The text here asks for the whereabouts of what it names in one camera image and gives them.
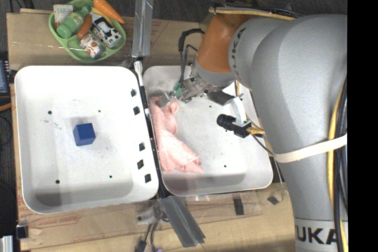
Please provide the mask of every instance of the pink cloth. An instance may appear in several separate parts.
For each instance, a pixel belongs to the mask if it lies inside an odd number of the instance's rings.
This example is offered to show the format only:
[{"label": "pink cloth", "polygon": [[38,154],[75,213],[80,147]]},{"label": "pink cloth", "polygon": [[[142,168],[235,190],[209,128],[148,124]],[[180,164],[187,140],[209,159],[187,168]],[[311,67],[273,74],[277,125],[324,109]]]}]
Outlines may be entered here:
[{"label": "pink cloth", "polygon": [[152,97],[149,101],[152,123],[158,145],[158,154],[161,168],[164,171],[174,169],[182,172],[202,173],[198,155],[184,142],[175,137],[177,123],[175,114],[178,103],[173,102],[166,108],[160,108],[158,102],[161,97]]}]

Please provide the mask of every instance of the green basket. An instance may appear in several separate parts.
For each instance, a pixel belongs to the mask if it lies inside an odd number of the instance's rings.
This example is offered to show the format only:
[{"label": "green basket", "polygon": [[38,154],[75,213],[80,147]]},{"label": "green basket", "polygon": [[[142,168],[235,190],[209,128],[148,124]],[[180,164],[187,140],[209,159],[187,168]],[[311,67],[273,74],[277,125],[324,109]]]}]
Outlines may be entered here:
[{"label": "green basket", "polygon": [[[90,6],[93,6],[93,1],[91,0],[73,0],[69,2],[68,4],[72,4],[74,6],[74,11],[80,10],[83,5],[88,4]],[[111,55],[114,55],[116,52],[118,52],[126,43],[126,33],[125,30],[122,28],[121,24],[118,23],[116,20],[112,19],[113,27],[120,33],[122,36],[122,42],[119,44],[116,48],[109,48],[105,44],[102,43],[102,45],[105,47],[104,54],[97,58],[93,59],[91,56],[88,55],[88,53],[80,46],[79,38],[76,35],[73,35],[72,37],[68,39],[61,38],[55,29],[55,19],[54,19],[54,13],[52,13],[48,17],[48,27],[50,28],[50,31],[53,33],[55,39],[61,44],[62,47],[64,47],[65,51],[76,61],[83,63],[83,64],[93,64],[97,63],[99,61],[105,60],[109,58]]]}]

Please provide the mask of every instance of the blue cube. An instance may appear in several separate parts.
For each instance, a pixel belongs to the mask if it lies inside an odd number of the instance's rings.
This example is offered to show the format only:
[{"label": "blue cube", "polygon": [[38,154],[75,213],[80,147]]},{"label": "blue cube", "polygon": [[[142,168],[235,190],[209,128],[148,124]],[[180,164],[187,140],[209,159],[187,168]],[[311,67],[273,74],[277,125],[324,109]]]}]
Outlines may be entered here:
[{"label": "blue cube", "polygon": [[96,138],[92,123],[78,124],[73,130],[76,146],[92,144]]}]

